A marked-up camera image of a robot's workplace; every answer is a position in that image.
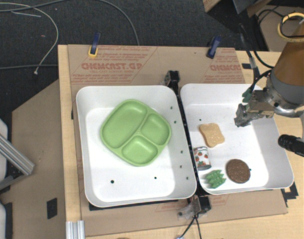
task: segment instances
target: black fabric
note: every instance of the black fabric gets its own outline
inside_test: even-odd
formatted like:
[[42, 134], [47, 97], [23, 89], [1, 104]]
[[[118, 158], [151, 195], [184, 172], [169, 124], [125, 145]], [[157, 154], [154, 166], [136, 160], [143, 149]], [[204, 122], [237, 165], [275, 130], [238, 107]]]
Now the black fabric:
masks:
[[[52, 0], [0, 0], [35, 5]], [[238, 15], [232, 0], [222, 0], [205, 13], [202, 0], [107, 0], [120, 7], [136, 27], [141, 45], [207, 46], [212, 37], [222, 36], [221, 46], [243, 49], [237, 25], [241, 22], [252, 33], [254, 18]], [[303, 0], [296, 0], [301, 6]], [[284, 0], [278, 3], [285, 5]], [[59, 28], [58, 44], [91, 44], [96, 31], [101, 44], [136, 45], [126, 18], [113, 7], [98, 1], [74, 0], [40, 8]], [[23, 11], [41, 15], [34, 10]], [[41, 18], [0, 13], [0, 67], [38, 64], [52, 46], [56, 31], [51, 21]], [[44, 64], [57, 64], [57, 48]], [[3, 118], [58, 79], [57, 68], [0, 71], [0, 117]]]

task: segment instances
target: toy bread slice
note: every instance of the toy bread slice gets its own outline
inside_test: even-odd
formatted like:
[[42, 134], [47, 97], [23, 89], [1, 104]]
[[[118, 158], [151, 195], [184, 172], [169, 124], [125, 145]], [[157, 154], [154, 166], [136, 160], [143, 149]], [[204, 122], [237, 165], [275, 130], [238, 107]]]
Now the toy bread slice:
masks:
[[225, 141], [225, 138], [216, 123], [201, 124], [200, 131], [208, 147], [215, 147], [217, 144]]

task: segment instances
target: white cable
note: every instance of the white cable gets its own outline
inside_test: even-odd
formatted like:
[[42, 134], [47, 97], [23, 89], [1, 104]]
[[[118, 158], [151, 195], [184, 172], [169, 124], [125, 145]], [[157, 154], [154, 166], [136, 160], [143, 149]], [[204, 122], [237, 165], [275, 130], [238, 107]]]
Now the white cable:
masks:
[[[30, 7], [29, 5], [26, 5], [26, 4], [20, 4], [20, 3], [14, 3], [14, 2], [0, 2], [0, 4], [10, 4], [10, 5], [19, 5], [19, 6], [25, 6], [25, 7]], [[59, 30], [58, 30], [58, 27], [56, 25], [56, 23], [54, 22], [54, 20], [52, 19], [52, 17], [50, 17], [47, 13], [45, 13], [44, 11], [38, 9], [38, 8], [33, 8], [34, 10], [37, 10], [39, 12], [41, 12], [42, 14], [46, 15], [50, 20], [51, 22], [53, 23], [54, 27], [56, 28], [56, 31], [57, 31], [57, 37], [56, 37], [56, 40], [55, 42], [53, 43], [52, 47], [50, 48], [50, 50], [46, 53], [46, 55], [41, 59], [39, 65], [41, 65], [43, 63], [43, 61], [46, 59], [46, 57], [49, 55], [49, 53], [53, 50], [53, 48], [56, 46], [58, 40], [59, 40]], [[32, 16], [30, 14], [23, 14], [23, 13], [20, 13], [21, 15], [26, 15], [26, 16]], [[39, 69], [39, 66], [36, 68], [36, 70], [33, 72], [34, 74], [38, 74], [38, 69]]]

